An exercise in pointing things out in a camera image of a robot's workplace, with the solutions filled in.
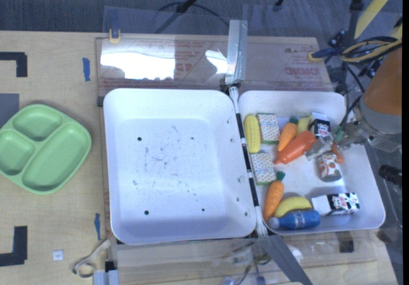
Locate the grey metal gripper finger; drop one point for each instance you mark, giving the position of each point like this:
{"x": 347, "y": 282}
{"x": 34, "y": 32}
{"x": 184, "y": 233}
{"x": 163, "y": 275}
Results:
{"x": 326, "y": 138}
{"x": 318, "y": 150}

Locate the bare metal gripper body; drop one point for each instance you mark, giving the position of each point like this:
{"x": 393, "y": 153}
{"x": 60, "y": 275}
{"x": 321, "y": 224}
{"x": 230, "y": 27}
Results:
{"x": 354, "y": 136}

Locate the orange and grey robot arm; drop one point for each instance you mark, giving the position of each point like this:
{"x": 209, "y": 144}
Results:
{"x": 385, "y": 85}

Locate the small black and white carton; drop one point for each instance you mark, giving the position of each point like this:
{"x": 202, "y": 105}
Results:
{"x": 321, "y": 125}

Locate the orange and white can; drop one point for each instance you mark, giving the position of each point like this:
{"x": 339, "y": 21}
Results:
{"x": 329, "y": 167}

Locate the orange bottle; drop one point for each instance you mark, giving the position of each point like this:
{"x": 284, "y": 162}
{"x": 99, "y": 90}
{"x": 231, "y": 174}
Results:
{"x": 297, "y": 148}

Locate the white plastic tray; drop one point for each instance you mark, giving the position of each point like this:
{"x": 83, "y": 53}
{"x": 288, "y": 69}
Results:
{"x": 303, "y": 181}
{"x": 172, "y": 165}

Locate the orange carrot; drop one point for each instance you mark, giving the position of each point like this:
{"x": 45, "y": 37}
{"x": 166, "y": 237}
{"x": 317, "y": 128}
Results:
{"x": 274, "y": 195}
{"x": 287, "y": 135}

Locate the yellow patterned packet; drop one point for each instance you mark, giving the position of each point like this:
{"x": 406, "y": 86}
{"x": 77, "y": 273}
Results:
{"x": 269, "y": 128}
{"x": 263, "y": 168}

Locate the large cow print carton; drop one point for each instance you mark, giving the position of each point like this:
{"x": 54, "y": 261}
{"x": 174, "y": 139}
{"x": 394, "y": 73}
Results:
{"x": 338, "y": 203}

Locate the yellow corn cob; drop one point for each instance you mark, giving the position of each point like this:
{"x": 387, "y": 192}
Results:
{"x": 252, "y": 133}

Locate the blue bottle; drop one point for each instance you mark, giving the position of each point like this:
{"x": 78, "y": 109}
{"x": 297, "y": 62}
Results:
{"x": 298, "y": 220}

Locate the thin black and white rod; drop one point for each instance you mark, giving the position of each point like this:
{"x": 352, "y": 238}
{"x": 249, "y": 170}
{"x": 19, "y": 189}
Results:
{"x": 245, "y": 152}

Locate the brown cardboard board red print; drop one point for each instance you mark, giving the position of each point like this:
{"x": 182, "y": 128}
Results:
{"x": 198, "y": 60}

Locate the green divided plate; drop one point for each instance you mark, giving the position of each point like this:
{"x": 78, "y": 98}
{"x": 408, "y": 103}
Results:
{"x": 48, "y": 152}

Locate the black cylinder on white bracket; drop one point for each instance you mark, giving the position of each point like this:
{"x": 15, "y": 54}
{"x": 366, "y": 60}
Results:
{"x": 391, "y": 174}

